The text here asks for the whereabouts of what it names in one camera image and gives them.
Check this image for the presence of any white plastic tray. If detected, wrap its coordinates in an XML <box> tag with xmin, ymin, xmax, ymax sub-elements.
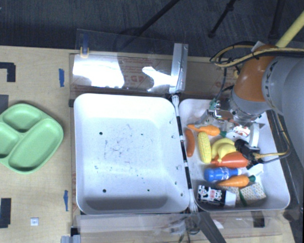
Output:
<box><xmin>69</xmin><ymin>92</ymin><xmax>195</xmax><ymax>219</ymax></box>
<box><xmin>175</xmin><ymin>98</ymin><xmax>295</xmax><ymax>216</ymax></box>

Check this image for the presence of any black cylinder on white bracket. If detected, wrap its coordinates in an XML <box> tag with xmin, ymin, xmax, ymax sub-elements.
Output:
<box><xmin>234</xmin><ymin>121</ymin><xmax>262</xmax><ymax>162</ymax></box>

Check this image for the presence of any white and red packet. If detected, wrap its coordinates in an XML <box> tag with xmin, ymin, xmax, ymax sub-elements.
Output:
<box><xmin>232</xmin><ymin>125</ymin><xmax>251</xmax><ymax>137</ymax></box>

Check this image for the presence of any yellow corn cob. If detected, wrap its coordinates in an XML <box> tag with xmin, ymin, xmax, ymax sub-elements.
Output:
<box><xmin>197</xmin><ymin>131</ymin><xmax>213</xmax><ymax>164</ymax></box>

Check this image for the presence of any orange carrot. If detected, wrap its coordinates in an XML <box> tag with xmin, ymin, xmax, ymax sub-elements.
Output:
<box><xmin>216</xmin><ymin>173</ymin><xmax>256</xmax><ymax>189</ymax></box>
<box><xmin>187</xmin><ymin>124</ymin><xmax>227</xmax><ymax>137</ymax></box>

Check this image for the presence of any beige patterned carton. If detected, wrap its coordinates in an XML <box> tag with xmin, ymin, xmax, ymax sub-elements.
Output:
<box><xmin>238</xmin><ymin>181</ymin><xmax>267</xmax><ymax>207</ymax></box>

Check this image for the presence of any green divided plate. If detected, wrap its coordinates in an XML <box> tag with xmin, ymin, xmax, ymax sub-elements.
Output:
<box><xmin>0</xmin><ymin>102</ymin><xmax>66</xmax><ymax>176</ymax></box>

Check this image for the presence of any black and white cow carton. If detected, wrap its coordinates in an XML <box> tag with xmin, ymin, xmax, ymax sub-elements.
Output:
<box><xmin>197</xmin><ymin>184</ymin><xmax>237</xmax><ymax>207</ymax></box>

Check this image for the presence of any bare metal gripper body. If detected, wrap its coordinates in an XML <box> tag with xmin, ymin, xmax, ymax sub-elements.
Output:
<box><xmin>211</xmin><ymin>97</ymin><xmax>266</xmax><ymax>128</ymax></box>

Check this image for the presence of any yellow banana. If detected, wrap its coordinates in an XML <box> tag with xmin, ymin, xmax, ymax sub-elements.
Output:
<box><xmin>210</xmin><ymin>137</ymin><xmax>238</xmax><ymax>161</ymax></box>

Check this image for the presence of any orange sausage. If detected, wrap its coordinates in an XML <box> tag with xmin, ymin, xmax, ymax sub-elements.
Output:
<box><xmin>184</xmin><ymin>128</ymin><xmax>197</xmax><ymax>158</ymax></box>

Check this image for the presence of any blue and white bottle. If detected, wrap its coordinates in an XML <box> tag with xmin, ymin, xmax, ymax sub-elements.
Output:
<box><xmin>203</xmin><ymin>166</ymin><xmax>242</xmax><ymax>183</ymax></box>

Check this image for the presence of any small white carton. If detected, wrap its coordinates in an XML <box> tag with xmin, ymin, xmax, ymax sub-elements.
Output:
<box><xmin>249</xmin><ymin>163</ymin><xmax>265</xmax><ymax>177</ymax></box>

